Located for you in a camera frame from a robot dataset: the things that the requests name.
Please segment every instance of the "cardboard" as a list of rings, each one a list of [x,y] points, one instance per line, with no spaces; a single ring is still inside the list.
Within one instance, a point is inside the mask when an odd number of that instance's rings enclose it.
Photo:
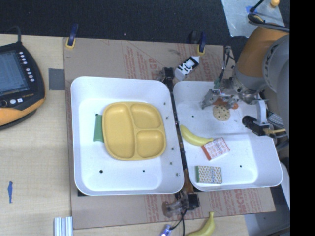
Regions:
[[[74,182],[71,95],[72,81],[80,76],[156,79],[163,67],[177,67],[197,55],[198,45],[77,38],[68,49],[63,40],[71,209],[74,229],[179,220],[163,215],[162,203],[175,195],[84,196]],[[222,69],[223,46],[205,46],[200,65],[187,80],[214,81]],[[231,75],[232,59],[225,78]],[[185,219],[275,211],[270,188],[198,192],[200,207],[188,211]]]

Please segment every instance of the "cookie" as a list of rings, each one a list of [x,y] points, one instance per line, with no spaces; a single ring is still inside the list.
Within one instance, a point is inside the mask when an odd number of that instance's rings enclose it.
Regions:
[[[231,113],[224,105],[216,105],[213,107],[213,116],[217,120],[226,121],[230,118]]]

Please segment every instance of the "table surface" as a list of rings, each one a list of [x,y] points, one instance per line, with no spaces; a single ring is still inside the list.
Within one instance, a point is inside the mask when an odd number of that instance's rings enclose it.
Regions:
[[[0,46],[16,41],[16,35],[0,34]],[[41,69],[47,97],[32,117],[0,131],[0,235],[52,236],[54,218],[71,216],[65,91],[48,88],[49,68],[64,68],[63,38],[22,36],[22,42]],[[185,220],[186,234],[205,220]],[[249,235],[243,215],[216,217],[215,223],[213,236]],[[74,230],[73,235],[158,236],[165,224]],[[181,235],[182,224],[172,232]]]

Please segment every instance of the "toy banana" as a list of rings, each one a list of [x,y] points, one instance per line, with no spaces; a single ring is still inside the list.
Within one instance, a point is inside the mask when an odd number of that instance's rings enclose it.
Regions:
[[[184,125],[180,125],[182,137],[189,142],[190,144],[202,146],[208,142],[212,142],[213,138],[204,138],[201,136],[196,136],[189,129],[187,129]]]
[[[209,212],[210,216],[206,224],[198,231],[192,232],[187,236],[210,236],[215,230],[215,221],[213,219],[214,211]]]

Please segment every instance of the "blue tape mark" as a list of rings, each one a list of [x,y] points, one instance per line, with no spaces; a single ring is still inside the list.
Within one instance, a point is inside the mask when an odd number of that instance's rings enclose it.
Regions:
[[[9,186],[8,186],[8,193],[9,193],[9,202],[10,204],[13,203],[12,202],[12,192],[13,192],[13,186],[12,186],[13,182],[10,181],[9,182]]]
[[[252,8],[253,6],[246,6],[246,11],[247,13],[258,13],[257,9],[254,10],[254,12],[250,12],[250,9]]]

